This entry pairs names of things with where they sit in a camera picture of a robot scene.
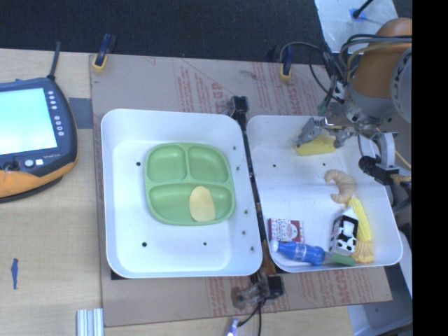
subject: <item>small box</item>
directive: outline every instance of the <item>small box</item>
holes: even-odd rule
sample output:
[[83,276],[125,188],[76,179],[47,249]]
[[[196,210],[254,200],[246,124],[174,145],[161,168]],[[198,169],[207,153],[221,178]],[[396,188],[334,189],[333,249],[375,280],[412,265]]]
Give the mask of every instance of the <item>small box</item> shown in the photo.
[[300,220],[271,218],[267,221],[269,240],[279,242],[305,242],[303,222]]
[[345,209],[334,223],[330,238],[329,251],[351,256],[356,248],[356,234],[358,233],[358,218],[353,207]]

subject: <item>green plate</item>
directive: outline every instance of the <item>green plate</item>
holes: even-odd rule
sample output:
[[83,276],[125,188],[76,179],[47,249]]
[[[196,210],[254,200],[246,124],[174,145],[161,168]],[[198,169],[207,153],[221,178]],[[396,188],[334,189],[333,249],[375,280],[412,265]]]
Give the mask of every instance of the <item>green plate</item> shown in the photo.
[[[146,201],[152,215],[172,225],[207,225],[228,219],[235,208],[235,189],[227,158],[213,146],[200,143],[164,143],[152,148],[145,160]],[[190,194],[207,188],[216,218],[198,222],[190,214]]]

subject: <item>brown cylinder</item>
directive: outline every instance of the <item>brown cylinder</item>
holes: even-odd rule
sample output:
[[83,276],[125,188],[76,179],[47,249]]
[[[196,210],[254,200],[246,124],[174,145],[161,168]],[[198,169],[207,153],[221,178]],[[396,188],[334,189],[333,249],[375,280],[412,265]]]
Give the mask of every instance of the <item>brown cylinder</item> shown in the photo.
[[[412,35],[412,19],[399,17],[389,20],[378,31],[378,36]],[[390,98],[390,81],[393,68],[401,54],[411,43],[395,43],[388,47],[366,51],[351,80],[355,90],[362,95]]]

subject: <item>shrimp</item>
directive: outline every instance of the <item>shrimp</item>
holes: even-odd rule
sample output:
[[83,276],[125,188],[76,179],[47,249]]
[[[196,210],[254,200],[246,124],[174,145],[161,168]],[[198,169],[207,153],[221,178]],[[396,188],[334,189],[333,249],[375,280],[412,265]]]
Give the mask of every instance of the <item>shrimp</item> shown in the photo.
[[336,203],[345,204],[355,193],[355,181],[350,175],[337,169],[330,169],[325,173],[325,182],[335,181],[339,188],[339,194],[330,194]]

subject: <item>table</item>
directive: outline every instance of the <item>table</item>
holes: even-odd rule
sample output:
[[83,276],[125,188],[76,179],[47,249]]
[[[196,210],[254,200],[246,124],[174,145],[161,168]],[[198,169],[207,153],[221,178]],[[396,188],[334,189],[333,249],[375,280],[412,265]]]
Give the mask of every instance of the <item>table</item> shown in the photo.
[[[53,51],[0,49],[0,83],[47,76]],[[61,52],[56,82],[67,98],[91,99],[89,54]],[[79,160],[55,186],[0,204],[0,334],[75,335],[76,311],[102,307],[91,129]],[[18,259],[17,288],[11,265]],[[222,335],[227,317],[106,328],[105,335]],[[257,335],[254,316],[239,336]],[[347,307],[262,315],[262,335],[350,335]]]

